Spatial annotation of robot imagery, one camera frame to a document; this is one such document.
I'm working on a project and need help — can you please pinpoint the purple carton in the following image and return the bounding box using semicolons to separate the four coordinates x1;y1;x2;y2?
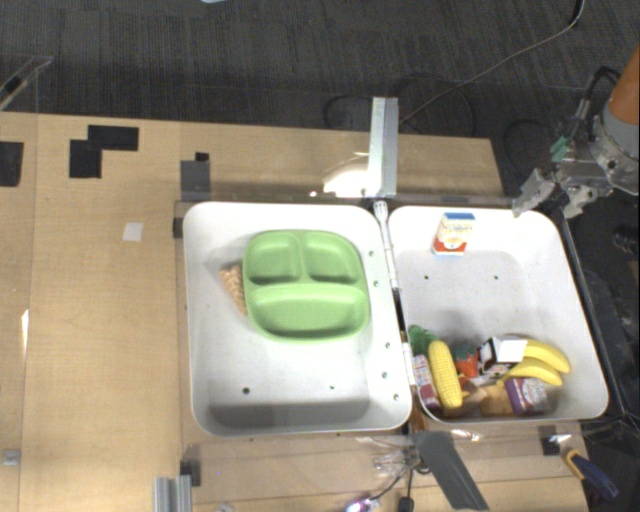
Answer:
503;376;552;417

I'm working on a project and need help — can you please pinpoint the brown bread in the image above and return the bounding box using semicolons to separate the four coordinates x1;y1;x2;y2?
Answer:
478;383;515;418

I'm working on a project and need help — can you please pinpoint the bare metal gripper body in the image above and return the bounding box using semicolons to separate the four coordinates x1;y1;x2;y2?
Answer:
549;140;640;195

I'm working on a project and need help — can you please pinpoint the tan waffle biscuit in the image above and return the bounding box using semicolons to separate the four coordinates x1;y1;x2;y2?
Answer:
218;264;250;318

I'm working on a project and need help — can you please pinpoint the yellow banana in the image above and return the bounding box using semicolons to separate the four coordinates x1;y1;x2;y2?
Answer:
498;357;564;388
521;338;572;374

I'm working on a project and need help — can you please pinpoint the green broccoli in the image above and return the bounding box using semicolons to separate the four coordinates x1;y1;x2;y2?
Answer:
407;324;439;357

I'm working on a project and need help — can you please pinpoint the white plastic tray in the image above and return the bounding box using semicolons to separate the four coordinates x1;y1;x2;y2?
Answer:
181;200;414;438
387;204;611;426

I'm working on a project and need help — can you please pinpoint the green divided plate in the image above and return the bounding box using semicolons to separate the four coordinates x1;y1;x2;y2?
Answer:
241;229;372;344

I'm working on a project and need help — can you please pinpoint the pink and white packet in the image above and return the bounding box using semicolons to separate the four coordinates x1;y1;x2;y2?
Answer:
410;354;444;414

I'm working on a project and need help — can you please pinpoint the blue white red carton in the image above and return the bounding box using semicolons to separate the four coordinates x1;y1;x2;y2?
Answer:
431;211;477;258

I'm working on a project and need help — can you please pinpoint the yellow corn cob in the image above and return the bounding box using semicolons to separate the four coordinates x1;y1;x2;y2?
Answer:
427;339;465;409

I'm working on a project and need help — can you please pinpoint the brown and white carton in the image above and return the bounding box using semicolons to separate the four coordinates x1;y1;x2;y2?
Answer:
478;335;529;377

